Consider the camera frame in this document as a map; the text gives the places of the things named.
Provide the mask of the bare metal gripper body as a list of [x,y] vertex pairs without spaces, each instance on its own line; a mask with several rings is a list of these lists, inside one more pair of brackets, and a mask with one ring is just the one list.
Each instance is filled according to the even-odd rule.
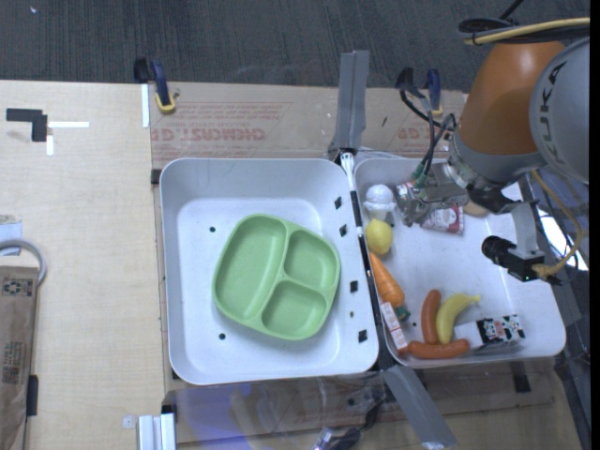
[[428,173],[418,177],[418,200],[429,207],[464,206],[469,195],[461,187],[447,162],[436,162],[429,166]]

